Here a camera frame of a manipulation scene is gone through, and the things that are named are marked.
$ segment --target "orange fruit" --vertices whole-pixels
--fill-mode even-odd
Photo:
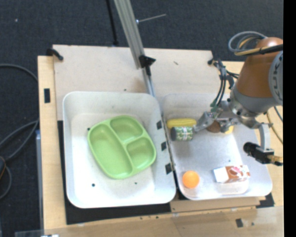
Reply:
[[[198,185],[199,179],[199,175],[193,170],[185,172],[182,177],[184,186],[190,189],[193,189]]]

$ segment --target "green divided tray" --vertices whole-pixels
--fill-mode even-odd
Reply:
[[[131,116],[102,121],[88,132],[88,144],[100,168],[113,179],[131,177],[156,159],[145,128]]]

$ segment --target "orange ball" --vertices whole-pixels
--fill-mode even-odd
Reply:
[[[199,179],[199,175],[193,170],[185,172],[182,177],[184,186],[190,189],[193,189],[198,185]]]

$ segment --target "green can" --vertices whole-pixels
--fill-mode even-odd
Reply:
[[[170,135],[173,141],[190,141],[193,138],[193,128],[191,126],[172,127]]]

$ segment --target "white plastic tray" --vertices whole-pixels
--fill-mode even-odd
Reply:
[[[98,166],[87,142],[88,128],[106,119],[129,115],[150,135],[157,151],[155,162],[144,171],[123,179],[108,177]],[[167,203],[176,193],[159,103],[144,93],[71,92],[63,101],[67,196],[80,208],[119,207]]]
[[[214,94],[167,95],[162,102],[164,122],[176,118],[198,120],[204,111],[210,111],[210,103],[214,98]],[[261,197],[269,194],[272,190],[272,181],[267,167],[243,151],[246,142],[258,144],[255,131],[243,125],[235,126],[234,131],[228,135],[203,130],[194,134],[191,141],[169,139],[182,194],[190,200]],[[246,164],[249,167],[250,179],[229,184],[215,181],[215,168],[238,164]],[[182,183],[182,176],[188,170],[194,170],[200,175],[200,183],[194,189],[188,189]]]

